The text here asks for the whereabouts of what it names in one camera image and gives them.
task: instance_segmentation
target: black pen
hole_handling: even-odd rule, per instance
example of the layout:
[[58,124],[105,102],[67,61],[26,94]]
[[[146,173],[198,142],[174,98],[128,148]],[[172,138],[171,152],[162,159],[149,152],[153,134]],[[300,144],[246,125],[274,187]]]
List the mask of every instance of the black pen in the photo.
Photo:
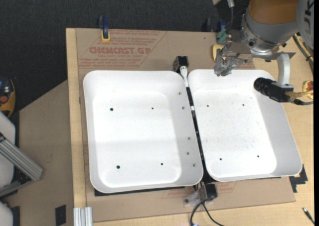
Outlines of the black pen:
[[305,209],[305,208],[303,208],[303,210],[304,210],[306,216],[310,219],[310,221],[312,221],[313,224],[315,224],[315,221],[314,221],[314,219],[311,217],[311,215],[310,215],[310,213],[308,212],[308,210]]

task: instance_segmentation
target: dark surface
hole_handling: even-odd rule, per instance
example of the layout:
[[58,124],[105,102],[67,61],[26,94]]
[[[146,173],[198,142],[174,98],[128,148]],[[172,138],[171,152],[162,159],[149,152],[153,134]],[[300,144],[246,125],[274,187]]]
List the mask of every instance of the dark surface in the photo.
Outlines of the dark surface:
[[11,78],[19,110],[67,79],[65,28],[201,31],[229,21],[225,0],[0,0],[0,75]]

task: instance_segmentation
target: yellow and black tool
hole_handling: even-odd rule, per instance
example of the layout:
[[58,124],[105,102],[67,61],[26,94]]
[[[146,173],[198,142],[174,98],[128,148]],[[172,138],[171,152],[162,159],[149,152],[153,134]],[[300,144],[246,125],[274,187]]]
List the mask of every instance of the yellow and black tool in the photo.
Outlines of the yellow and black tool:
[[11,79],[0,76],[0,111],[7,117],[13,113],[15,106],[15,89]]

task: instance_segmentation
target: brown cylinder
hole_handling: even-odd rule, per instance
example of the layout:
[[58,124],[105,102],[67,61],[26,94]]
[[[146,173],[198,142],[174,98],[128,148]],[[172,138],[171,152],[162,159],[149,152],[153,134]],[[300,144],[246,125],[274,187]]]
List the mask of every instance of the brown cylinder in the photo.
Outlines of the brown cylinder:
[[264,24],[296,21],[299,0],[250,0],[248,12],[252,19]]

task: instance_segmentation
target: blue and yellow clamp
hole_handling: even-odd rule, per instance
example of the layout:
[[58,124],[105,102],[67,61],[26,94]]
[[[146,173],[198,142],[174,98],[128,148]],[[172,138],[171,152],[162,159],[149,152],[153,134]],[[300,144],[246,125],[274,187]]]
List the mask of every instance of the blue and yellow clamp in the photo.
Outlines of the blue and yellow clamp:
[[100,15],[98,18],[98,27],[101,29],[101,38],[103,42],[108,42],[111,39],[110,31],[109,31],[109,19]]

